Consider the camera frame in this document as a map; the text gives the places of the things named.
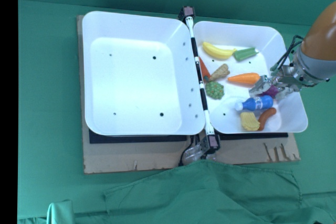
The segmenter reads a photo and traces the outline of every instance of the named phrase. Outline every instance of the bottle label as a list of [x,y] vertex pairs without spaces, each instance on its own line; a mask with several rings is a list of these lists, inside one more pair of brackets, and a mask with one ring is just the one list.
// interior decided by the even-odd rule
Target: bottle label
[[260,97],[255,97],[255,101],[256,101],[256,109],[262,109],[263,101],[261,100],[261,98]]

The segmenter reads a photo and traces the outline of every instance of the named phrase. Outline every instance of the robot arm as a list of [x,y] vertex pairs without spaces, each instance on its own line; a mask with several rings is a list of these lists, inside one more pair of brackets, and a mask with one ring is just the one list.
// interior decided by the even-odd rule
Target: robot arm
[[[293,60],[284,65],[290,53]],[[336,75],[336,1],[319,15],[305,38],[294,36],[286,53],[270,71],[270,78],[261,76],[249,90],[251,97],[267,94],[281,100],[289,93],[328,82]]]

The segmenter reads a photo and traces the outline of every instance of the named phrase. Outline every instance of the green cloth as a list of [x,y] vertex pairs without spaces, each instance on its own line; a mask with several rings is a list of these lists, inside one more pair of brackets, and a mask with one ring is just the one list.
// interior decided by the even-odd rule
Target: green cloth
[[302,202],[292,172],[197,161],[104,193],[107,212],[74,214],[71,201],[49,206],[47,224],[333,224],[336,195]]

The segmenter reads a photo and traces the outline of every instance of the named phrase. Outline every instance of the orange carrot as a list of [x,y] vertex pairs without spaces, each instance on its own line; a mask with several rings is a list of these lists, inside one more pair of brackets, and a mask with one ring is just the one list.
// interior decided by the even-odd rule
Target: orange carrot
[[211,75],[210,75],[208,69],[206,68],[203,60],[200,57],[198,59],[200,60],[199,61],[200,62],[199,65],[201,67],[201,73],[202,73],[202,76],[203,76],[203,80],[205,80],[207,82],[209,80],[209,78],[210,78]]
[[259,79],[260,79],[259,74],[253,73],[253,72],[239,74],[239,75],[227,78],[227,80],[231,82],[239,82],[239,83],[246,83],[246,84],[255,84]]

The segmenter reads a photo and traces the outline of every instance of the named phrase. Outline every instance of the toy banana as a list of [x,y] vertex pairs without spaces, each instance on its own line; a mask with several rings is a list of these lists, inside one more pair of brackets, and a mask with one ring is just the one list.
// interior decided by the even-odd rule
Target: toy banana
[[228,59],[237,50],[219,49],[208,42],[203,42],[203,49],[209,55],[219,59]]

